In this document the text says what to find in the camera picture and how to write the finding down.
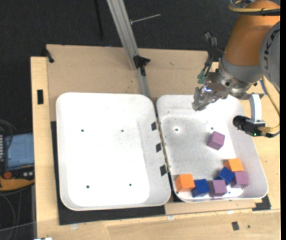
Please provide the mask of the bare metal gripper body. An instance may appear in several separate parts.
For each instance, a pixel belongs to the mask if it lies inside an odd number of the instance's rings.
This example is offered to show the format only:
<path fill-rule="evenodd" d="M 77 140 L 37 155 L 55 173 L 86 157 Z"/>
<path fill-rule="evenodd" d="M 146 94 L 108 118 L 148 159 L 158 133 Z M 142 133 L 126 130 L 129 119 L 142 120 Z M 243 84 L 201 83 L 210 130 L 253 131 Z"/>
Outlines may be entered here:
<path fill-rule="evenodd" d="M 228 95 L 245 100 L 248 96 L 247 91 L 256 84 L 256 82 L 240 81 L 222 69 L 206 73 L 202 70 L 197 79 L 202 85 L 195 90 L 197 100 L 226 99 Z"/>

